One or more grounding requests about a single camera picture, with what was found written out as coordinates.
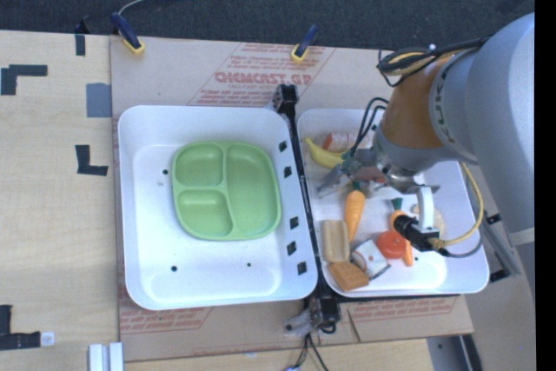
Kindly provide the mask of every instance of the toy banana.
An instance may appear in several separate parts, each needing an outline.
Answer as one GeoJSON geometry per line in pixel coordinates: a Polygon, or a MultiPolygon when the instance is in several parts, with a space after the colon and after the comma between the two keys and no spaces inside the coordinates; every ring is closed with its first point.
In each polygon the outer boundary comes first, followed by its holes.
{"type": "Polygon", "coordinates": [[[314,161],[323,167],[333,169],[336,164],[342,164],[344,162],[341,157],[341,153],[331,152],[323,149],[320,145],[315,144],[309,137],[304,138],[303,142],[305,142],[309,147],[311,157],[314,159],[314,161]]]}

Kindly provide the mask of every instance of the cardboard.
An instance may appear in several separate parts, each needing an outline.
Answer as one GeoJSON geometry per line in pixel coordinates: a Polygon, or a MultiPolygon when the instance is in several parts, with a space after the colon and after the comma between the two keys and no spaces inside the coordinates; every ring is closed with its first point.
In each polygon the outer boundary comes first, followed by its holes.
{"type": "MultiPolygon", "coordinates": [[[[117,122],[135,105],[267,106],[281,83],[297,85],[297,113],[312,108],[364,109],[390,88],[374,67],[380,52],[311,47],[293,63],[292,47],[142,37],[145,51],[132,54],[110,38],[114,177],[119,269],[120,339],[126,361],[300,348],[284,334],[284,321],[302,301],[148,311],[127,295],[122,258],[117,122]]],[[[341,321],[322,346],[468,334],[473,326],[463,296],[407,298],[341,304],[341,321]]]]}

